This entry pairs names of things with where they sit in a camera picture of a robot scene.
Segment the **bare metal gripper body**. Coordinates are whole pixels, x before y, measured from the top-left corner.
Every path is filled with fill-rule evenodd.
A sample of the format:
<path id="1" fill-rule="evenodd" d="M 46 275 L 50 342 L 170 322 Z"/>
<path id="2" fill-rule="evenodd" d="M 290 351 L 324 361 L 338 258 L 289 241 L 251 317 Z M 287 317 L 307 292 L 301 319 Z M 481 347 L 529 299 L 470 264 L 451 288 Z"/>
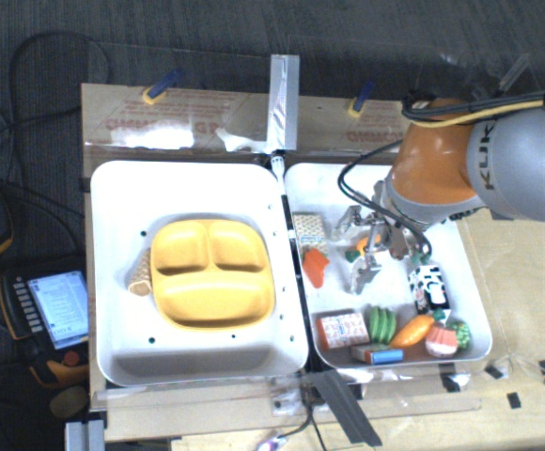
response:
<path id="1" fill-rule="evenodd" d="M 378 180 L 369 199 L 371 219 L 369 238 L 371 242 L 366 251 L 370 254 L 388 251 L 389 255 L 401 260 L 409 254 L 403 225 L 404 215 L 396 208 L 387 190 L 385 179 Z"/>

